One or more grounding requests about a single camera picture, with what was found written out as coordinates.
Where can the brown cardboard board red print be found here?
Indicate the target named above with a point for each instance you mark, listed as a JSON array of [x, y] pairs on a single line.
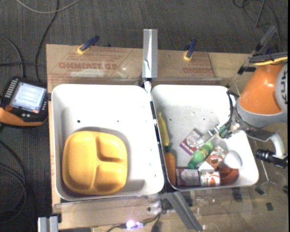
[[91, 64]]

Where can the maroon can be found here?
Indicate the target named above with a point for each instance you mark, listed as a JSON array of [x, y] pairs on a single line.
[[187, 178]]

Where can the purple and white packet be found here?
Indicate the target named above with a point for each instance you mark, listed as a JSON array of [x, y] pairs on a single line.
[[188, 142]]

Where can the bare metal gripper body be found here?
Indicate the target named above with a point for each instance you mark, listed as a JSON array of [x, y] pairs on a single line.
[[232, 127]]

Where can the red sausage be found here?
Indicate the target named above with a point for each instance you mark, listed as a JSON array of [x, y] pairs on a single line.
[[229, 175]]

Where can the brown and white carton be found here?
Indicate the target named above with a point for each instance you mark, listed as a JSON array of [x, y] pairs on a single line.
[[213, 159]]

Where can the yellow divided plate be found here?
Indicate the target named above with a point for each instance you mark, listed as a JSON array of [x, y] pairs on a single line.
[[94, 163]]

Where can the white plastic tray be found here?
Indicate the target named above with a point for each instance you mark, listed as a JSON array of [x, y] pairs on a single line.
[[190, 105], [106, 105]]

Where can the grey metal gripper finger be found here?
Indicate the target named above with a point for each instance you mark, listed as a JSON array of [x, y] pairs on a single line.
[[213, 131], [203, 139]]

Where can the orange carrot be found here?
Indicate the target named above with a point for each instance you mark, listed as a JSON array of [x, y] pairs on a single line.
[[170, 163]]

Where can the black cylinder on white bracket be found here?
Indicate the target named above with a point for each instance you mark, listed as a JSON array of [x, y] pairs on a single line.
[[271, 156]]

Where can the green bottle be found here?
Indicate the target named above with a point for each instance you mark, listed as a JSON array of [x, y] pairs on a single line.
[[201, 153]]

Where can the red and white can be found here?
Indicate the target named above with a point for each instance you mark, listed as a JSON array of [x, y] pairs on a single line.
[[210, 178]]

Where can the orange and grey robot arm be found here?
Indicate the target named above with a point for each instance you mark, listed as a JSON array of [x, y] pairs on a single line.
[[261, 95]]

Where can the yellow banana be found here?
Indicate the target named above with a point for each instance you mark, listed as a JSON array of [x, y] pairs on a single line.
[[163, 129]]

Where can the white cup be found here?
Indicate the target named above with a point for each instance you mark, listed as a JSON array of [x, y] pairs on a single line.
[[232, 159]]

